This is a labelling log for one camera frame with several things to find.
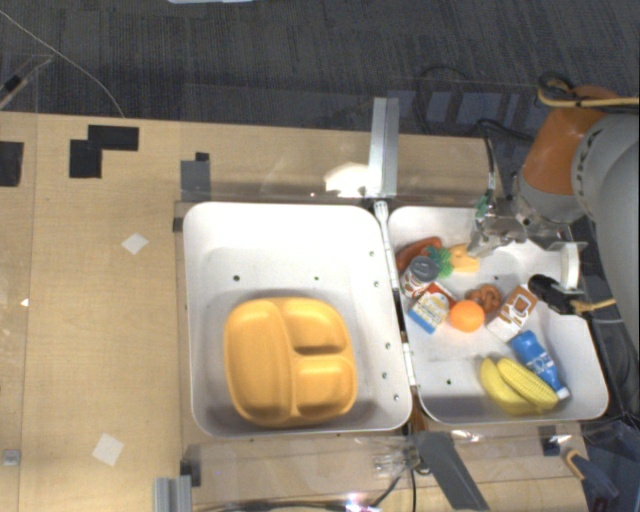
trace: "orange fruit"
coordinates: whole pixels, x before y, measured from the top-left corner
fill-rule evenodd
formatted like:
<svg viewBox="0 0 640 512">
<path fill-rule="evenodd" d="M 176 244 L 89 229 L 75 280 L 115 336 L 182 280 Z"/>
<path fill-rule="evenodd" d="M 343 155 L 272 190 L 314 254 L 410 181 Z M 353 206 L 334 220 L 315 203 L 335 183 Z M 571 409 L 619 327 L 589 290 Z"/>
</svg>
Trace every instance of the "orange fruit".
<svg viewBox="0 0 640 512">
<path fill-rule="evenodd" d="M 462 332 L 477 331 L 484 324 L 484 310 L 472 300 L 461 300 L 451 308 L 449 322 Z"/>
</svg>

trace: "blue water bottle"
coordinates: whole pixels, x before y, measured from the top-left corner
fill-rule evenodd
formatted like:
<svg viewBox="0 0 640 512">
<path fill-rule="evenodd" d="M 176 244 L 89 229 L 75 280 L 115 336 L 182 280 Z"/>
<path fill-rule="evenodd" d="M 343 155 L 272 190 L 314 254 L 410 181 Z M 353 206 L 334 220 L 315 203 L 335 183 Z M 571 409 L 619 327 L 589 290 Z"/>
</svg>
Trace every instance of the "blue water bottle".
<svg viewBox="0 0 640 512">
<path fill-rule="evenodd" d="M 510 343 L 520 362 L 549 384 L 560 400 L 570 395 L 569 390 L 558 379 L 558 369 L 553 359 L 540 345 L 535 334 L 531 331 L 524 331 L 513 338 Z"/>
</svg>

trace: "orange plastic tray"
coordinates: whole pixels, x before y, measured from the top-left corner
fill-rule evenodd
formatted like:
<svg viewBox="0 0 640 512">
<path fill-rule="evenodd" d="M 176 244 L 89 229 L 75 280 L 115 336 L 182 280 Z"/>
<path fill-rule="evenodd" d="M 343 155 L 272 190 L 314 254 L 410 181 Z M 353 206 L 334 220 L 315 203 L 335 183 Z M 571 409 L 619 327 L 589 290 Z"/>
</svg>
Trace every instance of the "orange plastic tray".
<svg viewBox="0 0 640 512">
<path fill-rule="evenodd" d="M 319 300 L 278 297 L 240 304 L 225 323 L 224 363 L 234 407 L 263 427 L 328 421 L 346 414 L 356 399 L 347 327 Z"/>
</svg>

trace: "white paper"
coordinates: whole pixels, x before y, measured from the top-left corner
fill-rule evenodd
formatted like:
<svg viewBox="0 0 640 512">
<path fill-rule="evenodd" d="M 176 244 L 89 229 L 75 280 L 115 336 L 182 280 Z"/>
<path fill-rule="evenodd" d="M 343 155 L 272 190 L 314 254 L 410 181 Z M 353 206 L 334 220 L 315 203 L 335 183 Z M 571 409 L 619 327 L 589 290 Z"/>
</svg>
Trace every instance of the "white paper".
<svg viewBox="0 0 640 512">
<path fill-rule="evenodd" d="M 148 243 L 149 240 L 143 237 L 140 233 L 134 233 L 124 242 L 122 242 L 122 247 L 124 247 L 131 254 L 135 255 L 138 254 L 140 252 L 140 249 L 142 249 Z"/>
<path fill-rule="evenodd" d="M 120 453 L 122 453 L 122 448 L 124 448 L 124 443 L 109 434 L 102 434 L 93 450 L 93 456 L 109 466 L 115 466 Z"/>
</svg>

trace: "wooden tabletop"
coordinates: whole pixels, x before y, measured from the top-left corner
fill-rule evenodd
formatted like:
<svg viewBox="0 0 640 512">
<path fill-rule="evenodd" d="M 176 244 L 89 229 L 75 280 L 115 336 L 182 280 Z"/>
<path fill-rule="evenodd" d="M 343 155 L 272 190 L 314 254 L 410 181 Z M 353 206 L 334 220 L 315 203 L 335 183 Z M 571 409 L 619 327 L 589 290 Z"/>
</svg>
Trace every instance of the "wooden tabletop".
<svg viewBox="0 0 640 512">
<path fill-rule="evenodd" d="M 71 179 L 70 140 L 86 140 L 89 125 L 138 127 L 139 148 L 103 151 L 101 179 Z M 238 198 L 310 194 L 324 190 L 329 170 L 366 164 L 369 139 L 0 114 L 0 140 L 25 144 L 20 186 L 0 188 L 0 444 L 22 454 L 19 466 L 0 467 L 0 510 L 150 511 L 154 479 L 177 476 L 190 421 L 172 232 L 180 162 L 208 153 L 214 191 Z M 399 192 L 470 205 L 486 187 L 485 158 L 478 140 L 401 136 Z M 121 245 L 134 234 L 148 241 L 135 255 Z M 584 451 L 577 425 L 563 428 Z M 103 434 L 122 443 L 113 465 L 93 455 Z M 586 509 L 579 481 L 558 457 L 542 456 L 535 429 L 485 434 L 502 441 L 460 450 L 493 510 Z M 403 482 L 385 510 L 410 509 Z M 432 476 L 418 486 L 418 510 L 450 510 Z"/>
</svg>

